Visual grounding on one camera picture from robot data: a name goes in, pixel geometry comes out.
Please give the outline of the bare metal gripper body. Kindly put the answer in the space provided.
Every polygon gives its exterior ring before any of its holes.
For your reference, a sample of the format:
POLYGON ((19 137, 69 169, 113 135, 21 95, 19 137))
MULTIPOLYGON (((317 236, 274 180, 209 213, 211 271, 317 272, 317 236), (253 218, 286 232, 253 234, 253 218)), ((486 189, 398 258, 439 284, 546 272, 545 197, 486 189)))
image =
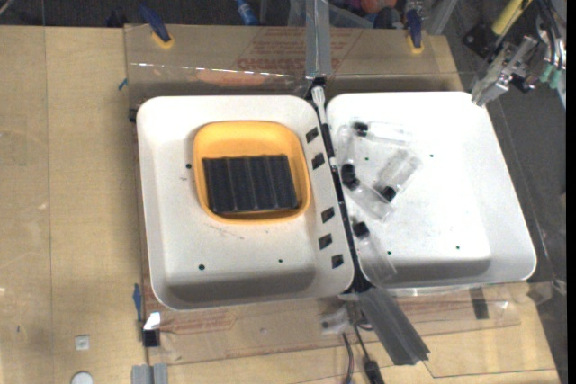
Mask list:
POLYGON ((533 91, 539 86, 558 90, 561 83, 561 45, 556 40, 524 36, 518 46, 504 42, 492 61, 495 76, 509 76, 510 87, 533 91))

